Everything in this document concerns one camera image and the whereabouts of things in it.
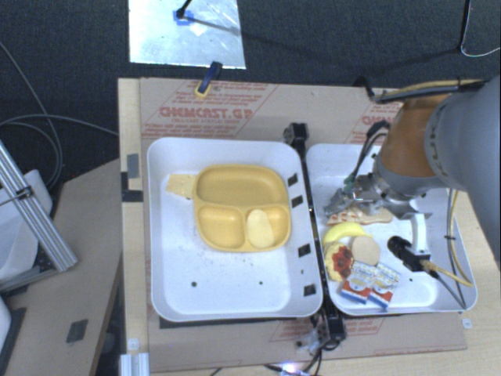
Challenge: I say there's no toy pizza slice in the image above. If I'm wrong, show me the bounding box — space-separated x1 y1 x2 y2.
326 206 394 227

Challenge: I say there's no pale yellow toy potato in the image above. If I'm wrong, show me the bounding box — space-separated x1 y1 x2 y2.
246 208 277 250

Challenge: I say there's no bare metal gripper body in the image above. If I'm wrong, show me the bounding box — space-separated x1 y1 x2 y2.
349 173 432 219

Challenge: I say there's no yellow pastry with red topping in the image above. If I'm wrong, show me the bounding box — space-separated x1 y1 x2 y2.
323 240 356 283

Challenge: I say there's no pale yellow toy cracker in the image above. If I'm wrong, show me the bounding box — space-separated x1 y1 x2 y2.
164 173 199 200

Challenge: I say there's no black block with wires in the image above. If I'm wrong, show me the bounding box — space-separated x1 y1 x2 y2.
312 313 348 343
283 122 311 145

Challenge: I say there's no black cylinder on white bracket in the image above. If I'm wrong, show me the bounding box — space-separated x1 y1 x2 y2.
387 211 434 273

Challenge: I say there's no yellow divided plate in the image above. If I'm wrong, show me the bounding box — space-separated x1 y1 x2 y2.
193 164 293 254

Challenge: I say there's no brown cardboard board red print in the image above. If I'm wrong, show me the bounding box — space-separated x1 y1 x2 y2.
139 77 469 374

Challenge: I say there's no white red blue carton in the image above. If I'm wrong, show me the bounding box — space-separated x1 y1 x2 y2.
340 260 377 306
367 262 402 311

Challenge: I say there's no yellow banana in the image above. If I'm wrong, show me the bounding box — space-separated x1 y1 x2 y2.
321 221 374 247

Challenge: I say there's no round beige biscuit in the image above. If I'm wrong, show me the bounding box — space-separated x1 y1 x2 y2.
350 235 382 267

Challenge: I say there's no white plastic tray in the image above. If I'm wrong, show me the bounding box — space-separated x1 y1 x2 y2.
146 136 324 323
305 143 479 316

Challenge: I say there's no thin black rod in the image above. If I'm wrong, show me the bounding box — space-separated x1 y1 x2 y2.
294 138 334 322

